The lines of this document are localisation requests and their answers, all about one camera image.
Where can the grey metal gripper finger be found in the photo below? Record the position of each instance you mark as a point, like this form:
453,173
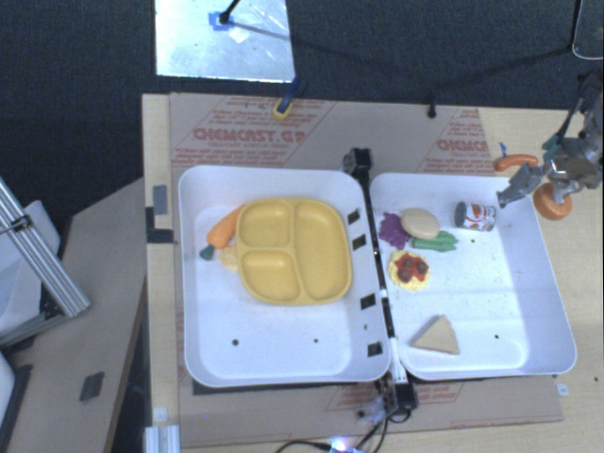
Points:
562,190
521,184

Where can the yellow spaghetti with red meatballs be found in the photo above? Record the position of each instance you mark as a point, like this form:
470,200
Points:
408,270

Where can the pale yellow toy food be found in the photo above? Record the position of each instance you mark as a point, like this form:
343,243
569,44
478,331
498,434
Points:
229,258

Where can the purple grapes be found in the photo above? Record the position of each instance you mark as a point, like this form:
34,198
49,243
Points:
391,231

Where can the white plastic tray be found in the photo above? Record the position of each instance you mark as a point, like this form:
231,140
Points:
283,338
486,300

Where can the beige triangular bread slice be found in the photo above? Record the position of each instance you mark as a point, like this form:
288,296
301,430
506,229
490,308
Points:
439,337

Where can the green pea pod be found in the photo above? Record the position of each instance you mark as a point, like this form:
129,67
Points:
436,243

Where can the orange doughnut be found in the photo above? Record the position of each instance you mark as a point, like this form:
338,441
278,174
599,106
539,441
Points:
547,208

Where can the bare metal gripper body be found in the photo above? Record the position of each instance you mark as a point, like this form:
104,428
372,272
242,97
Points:
580,158

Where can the thin black and white rod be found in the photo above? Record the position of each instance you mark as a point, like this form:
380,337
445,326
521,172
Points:
377,257

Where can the brown cardboard board red print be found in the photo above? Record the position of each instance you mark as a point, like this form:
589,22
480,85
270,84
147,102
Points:
321,130

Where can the yellow divided plate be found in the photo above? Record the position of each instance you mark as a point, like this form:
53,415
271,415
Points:
302,253

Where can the beige round biscuit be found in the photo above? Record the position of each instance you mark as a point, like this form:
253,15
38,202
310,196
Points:
420,223

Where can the orange sausage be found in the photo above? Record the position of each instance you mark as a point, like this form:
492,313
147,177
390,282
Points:
514,162

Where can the red and white can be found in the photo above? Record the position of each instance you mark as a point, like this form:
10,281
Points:
476,216

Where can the orange carrot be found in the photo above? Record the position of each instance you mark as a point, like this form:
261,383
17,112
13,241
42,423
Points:
225,228

